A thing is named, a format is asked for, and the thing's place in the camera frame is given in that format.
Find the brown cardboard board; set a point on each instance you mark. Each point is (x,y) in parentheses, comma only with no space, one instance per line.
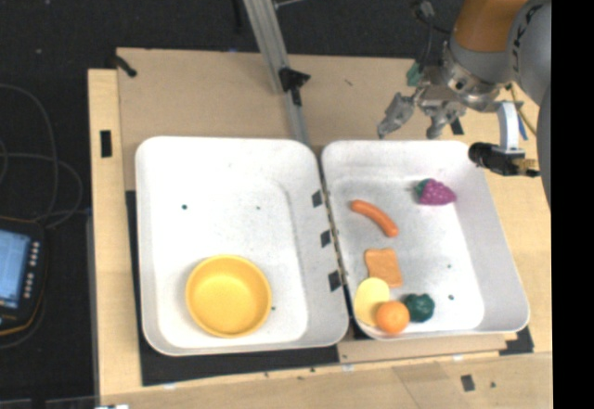
(209,96)

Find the purple toy grapes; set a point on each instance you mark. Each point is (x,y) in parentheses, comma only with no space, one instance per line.
(436,193)

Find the orange toy sausage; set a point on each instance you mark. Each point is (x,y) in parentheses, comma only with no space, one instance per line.
(375,217)

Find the pale yellow oval piece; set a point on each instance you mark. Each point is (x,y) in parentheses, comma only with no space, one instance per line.
(369,298)

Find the green toy broccoli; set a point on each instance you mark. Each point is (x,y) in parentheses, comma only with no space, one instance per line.
(419,308)

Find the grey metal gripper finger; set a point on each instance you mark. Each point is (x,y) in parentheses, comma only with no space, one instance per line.
(438,124)
(395,114)

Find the yellow bowl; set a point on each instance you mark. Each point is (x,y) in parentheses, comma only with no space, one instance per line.
(228,296)

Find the orange toy fruit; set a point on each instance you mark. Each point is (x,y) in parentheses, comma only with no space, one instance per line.
(392,317)

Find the black cylinder on white bracket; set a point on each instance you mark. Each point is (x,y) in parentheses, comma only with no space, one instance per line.
(499,159)

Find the tan toy bread slice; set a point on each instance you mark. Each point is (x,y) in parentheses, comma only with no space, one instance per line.
(383,267)

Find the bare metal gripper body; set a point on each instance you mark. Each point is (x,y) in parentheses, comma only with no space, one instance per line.
(441,94)

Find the white plastic tray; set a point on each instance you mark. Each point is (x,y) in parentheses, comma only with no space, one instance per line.
(232,194)
(427,249)

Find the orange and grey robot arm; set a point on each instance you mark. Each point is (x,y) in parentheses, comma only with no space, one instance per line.
(492,13)

